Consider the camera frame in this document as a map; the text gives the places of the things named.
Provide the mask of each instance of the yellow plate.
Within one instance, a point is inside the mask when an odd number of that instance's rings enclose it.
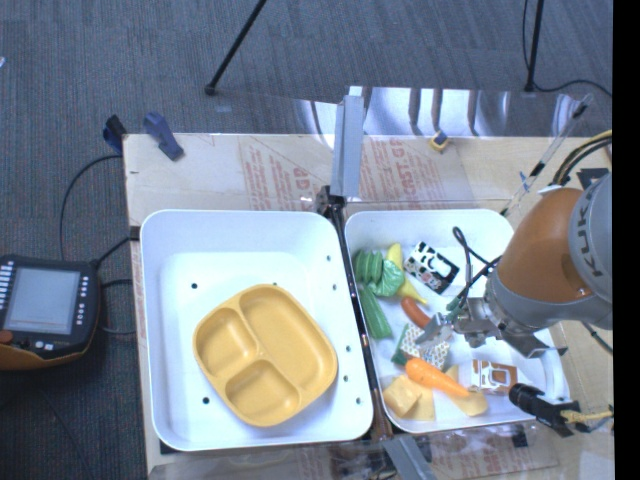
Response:
[[[333,382],[331,342],[302,305],[279,286],[243,290],[196,326],[193,351],[216,392],[243,421],[288,420]]]

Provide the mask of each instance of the blue clamp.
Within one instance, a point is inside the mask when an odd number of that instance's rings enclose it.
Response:
[[[102,129],[102,137],[104,140],[119,154],[122,154],[122,137],[126,134],[127,130],[124,129],[120,119],[118,119],[118,116],[115,114],[107,119]]]
[[[158,147],[171,160],[175,161],[179,156],[184,154],[184,150],[176,142],[176,138],[173,136],[163,116],[157,112],[149,112],[144,117],[143,124],[149,135],[160,139],[160,145]]]

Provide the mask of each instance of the green toy vegetable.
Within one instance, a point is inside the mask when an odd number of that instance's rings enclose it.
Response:
[[[382,276],[377,283],[369,283],[371,291],[378,296],[391,297],[404,284],[404,272],[390,260],[382,262]]]
[[[358,251],[353,258],[356,281],[365,284],[378,283],[382,277],[383,259],[380,251]]]
[[[384,315],[376,296],[367,285],[358,286],[360,295],[360,303],[364,313],[364,319],[367,323],[369,334],[372,338],[378,340],[391,336],[391,326],[387,317]]]

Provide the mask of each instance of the black stand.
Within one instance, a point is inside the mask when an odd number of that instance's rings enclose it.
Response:
[[[542,9],[544,0],[538,0],[538,8],[536,9],[536,22],[533,28],[533,41],[531,43],[531,59],[529,61],[529,76],[527,84],[524,86],[526,92],[533,92],[535,84],[533,83],[533,74],[536,70],[536,56],[538,55],[538,40],[540,39],[540,25],[542,23]]]
[[[229,65],[229,62],[231,62],[231,59],[233,59],[233,56],[235,55],[236,50],[240,47],[240,44],[242,43],[245,36],[249,32],[249,29],[251,29],[253,22],[256,20],[256,18],[258,17],[258,14],[260,14],[260,11],[262,10],[262,8],[264,7],[264,4],[266,3],[267,3],[267,0],[258,0],[256,7],[253,9],[253,12],[249,16],[249,19],[244,24],[244,27],[242,27],[242,30],[240,31],[240,34],[238,34],[238,37],[236,37],[236,40],[234,41],[233,46],[231,47],[231,50],[229,50],[229,53],[227,53],[227,56],[222,61],[222,64],[218,68],[218,71],[216,71],[216,74],[213,76],[213,79],[211,80],[211,82],[209,82],[205,86],[204,92],[208,96],[213,96],[216,93],[216,85],[218,84],[218,80],[220,80],[220,77],[223,75],[225,69],[227,69],[227,66]]]

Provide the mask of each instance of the gray carpet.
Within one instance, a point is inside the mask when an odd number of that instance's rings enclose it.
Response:
[[[131,133],[150,110],[175,132],[269,131],[217,111],[203,91],[256,1],[0,0],[0,254],[60,257],[63,196],[85,164],[113,153],[102,139],[113,114]],[[349,85],[521,91],[524,4],[269,0],[218,88],[333,103]],[[581,79],[611,93],[612,55],[613,0],[545,0],[538,89]],[[564,92],[594,96],[577,134],[611,128],[611,96],[591,83]],[[67,259],[98,258],[127,235],[124,199],[120,159],[78,180],[63,223]],[[130,276],[126,246],[100,275]],[[129,286],[106,289],[104,305],[112,327],[134,326]],[[132,335],[98,331],[81,360],[0,373],[0,478],[146,477],[140,407]]]

